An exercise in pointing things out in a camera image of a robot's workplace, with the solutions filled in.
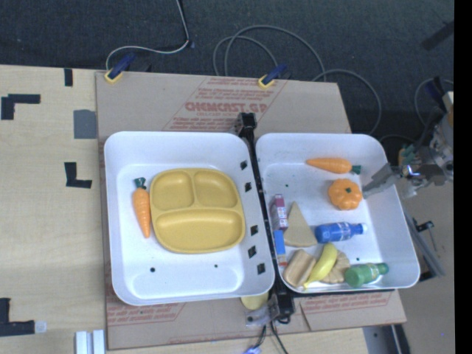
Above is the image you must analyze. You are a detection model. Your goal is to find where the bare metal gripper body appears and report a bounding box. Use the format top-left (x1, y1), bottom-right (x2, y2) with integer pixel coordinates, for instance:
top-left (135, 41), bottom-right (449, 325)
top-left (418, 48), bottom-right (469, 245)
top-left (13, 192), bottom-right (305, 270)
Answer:
top-left (396, 123), bottom-right (455, 198)

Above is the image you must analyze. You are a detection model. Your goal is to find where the orange pumpkin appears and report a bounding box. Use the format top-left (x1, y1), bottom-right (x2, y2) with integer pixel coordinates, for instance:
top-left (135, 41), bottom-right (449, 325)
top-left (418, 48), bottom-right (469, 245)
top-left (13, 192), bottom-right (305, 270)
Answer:
top-left (327, 178), bottom-right (364, 212)

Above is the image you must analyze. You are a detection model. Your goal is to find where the white plastic tray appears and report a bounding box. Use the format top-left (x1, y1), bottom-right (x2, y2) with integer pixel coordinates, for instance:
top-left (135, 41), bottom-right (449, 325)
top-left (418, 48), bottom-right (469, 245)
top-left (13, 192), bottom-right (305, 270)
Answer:
top-left (103, 131), bottom-right (276, 306)
top-left (254, 132), bottom-right (421, 295)

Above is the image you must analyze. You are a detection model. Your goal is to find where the orange carrot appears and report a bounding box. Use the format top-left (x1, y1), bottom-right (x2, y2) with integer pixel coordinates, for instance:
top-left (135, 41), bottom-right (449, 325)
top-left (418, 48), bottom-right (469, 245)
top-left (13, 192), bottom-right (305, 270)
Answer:
top-left (131, 177), bottom-right (153, 240)
top-left (305, 157), bottom-right (363, 176)

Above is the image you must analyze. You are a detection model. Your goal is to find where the blue bottle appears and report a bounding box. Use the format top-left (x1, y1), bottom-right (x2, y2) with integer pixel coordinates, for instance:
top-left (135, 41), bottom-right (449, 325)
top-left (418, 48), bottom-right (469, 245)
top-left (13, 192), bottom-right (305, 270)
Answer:
top-left (314, 221), bottom-right (369, 245)

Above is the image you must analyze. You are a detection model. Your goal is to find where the green bottle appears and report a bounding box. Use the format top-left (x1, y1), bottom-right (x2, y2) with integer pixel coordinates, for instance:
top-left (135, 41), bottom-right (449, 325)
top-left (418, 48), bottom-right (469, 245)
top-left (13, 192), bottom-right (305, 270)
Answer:
top-left (344, 263), bottom-right (390, 288)

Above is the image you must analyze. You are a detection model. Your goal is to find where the tan biscuit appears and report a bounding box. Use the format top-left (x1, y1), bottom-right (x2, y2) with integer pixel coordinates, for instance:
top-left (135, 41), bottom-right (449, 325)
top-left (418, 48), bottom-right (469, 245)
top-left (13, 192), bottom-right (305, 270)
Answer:
top-left (322, 251), bottom-right (352, 285)

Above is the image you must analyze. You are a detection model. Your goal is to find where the yellow banana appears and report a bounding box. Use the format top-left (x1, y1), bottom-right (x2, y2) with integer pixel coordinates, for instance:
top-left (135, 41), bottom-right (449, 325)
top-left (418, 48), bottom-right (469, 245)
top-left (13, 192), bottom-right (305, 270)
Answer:
top-left (302, 242), bottom-right (339, 291)

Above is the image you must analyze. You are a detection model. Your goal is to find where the tan pizza slice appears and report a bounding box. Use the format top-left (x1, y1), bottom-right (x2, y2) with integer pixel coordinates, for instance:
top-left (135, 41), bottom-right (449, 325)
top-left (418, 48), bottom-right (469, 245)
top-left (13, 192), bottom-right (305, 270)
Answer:
top-left (282, 201), bottom-right (319, 249)

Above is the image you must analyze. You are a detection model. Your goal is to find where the pink carton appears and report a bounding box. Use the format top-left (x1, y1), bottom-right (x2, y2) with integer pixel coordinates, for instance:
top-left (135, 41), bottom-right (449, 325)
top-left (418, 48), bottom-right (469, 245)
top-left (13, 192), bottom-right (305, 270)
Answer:
top-left (268, 193), bottom-right (290, 232)

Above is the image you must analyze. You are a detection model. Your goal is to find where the blue and orange carton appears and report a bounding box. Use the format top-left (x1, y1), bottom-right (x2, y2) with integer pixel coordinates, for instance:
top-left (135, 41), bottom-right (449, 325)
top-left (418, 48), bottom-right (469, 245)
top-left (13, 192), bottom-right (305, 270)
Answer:
top-left (273, 229), bottom-right (289, 271)

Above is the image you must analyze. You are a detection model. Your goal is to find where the tan bread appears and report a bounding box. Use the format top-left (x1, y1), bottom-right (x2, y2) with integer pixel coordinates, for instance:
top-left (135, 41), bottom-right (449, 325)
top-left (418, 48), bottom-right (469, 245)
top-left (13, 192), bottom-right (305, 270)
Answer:
top-left (282, 249), bottom-right (317, 288)

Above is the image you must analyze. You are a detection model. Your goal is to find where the thin black rod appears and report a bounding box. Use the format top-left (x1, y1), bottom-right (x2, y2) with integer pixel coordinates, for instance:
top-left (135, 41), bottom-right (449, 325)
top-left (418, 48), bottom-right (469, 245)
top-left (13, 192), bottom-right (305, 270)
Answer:
top-left (245, 125), bottom-right (287, 299)

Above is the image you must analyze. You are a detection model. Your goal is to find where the yellow rounded toy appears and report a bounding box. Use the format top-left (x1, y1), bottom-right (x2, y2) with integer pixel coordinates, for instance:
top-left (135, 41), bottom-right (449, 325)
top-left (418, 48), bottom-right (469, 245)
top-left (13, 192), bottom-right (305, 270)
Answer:
top-left (240, 291), bottom-right (271, 311)

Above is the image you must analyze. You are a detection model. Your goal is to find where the yellow divided plate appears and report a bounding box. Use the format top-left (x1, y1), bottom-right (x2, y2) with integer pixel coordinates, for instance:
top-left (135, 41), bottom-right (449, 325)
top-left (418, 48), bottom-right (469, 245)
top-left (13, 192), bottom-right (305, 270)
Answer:
top-left (149, 167), bottom-right (247, 255)

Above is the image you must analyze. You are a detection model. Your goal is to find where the brown cardboard board red print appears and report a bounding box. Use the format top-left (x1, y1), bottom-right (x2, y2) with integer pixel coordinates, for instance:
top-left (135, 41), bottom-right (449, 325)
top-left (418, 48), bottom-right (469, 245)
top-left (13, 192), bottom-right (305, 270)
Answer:
top-left (94, 71), bottom-right (408, 350)

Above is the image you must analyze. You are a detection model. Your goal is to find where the black block with wires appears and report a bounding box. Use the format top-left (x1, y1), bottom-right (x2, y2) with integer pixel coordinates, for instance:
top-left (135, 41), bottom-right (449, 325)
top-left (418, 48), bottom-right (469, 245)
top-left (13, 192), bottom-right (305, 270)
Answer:
top-left (274, 291), bottom-right (296, 317)
top-left (237, 111), bottom-right (257, 138)

